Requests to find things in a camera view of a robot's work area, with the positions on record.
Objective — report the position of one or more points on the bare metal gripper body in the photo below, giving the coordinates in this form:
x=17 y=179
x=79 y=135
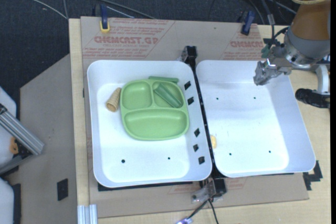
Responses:
x=282 y=60

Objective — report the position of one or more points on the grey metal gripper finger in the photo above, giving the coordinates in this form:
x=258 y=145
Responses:
x=259 y=74
x=270 y=74

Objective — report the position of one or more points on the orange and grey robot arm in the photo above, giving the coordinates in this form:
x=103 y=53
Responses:
x=312 y=23

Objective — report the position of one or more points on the white plastic tray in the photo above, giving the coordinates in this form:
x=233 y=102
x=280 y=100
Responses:
x=249 y=126
x=147 y=162

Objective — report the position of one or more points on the thin black rod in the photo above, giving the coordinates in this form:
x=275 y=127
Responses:
x=202 y=107

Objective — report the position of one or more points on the small yellow toy piece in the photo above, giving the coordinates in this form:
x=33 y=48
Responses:
x=214 y=141

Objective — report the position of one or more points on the green flat bar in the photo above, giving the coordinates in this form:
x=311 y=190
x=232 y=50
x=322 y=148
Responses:
x=162 y=78

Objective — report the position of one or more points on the brown cardboard board red print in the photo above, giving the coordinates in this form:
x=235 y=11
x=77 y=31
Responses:
x=162 y=34

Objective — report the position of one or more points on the green divided plate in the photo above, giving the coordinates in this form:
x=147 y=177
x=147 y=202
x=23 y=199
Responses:
x=155 y=123

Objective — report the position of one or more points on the tan ice cream cone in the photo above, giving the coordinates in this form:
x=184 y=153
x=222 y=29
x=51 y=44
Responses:
x=114 y=101

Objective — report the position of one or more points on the black cylinder on white bracket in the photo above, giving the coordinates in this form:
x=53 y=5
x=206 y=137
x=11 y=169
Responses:
x=311 y=97

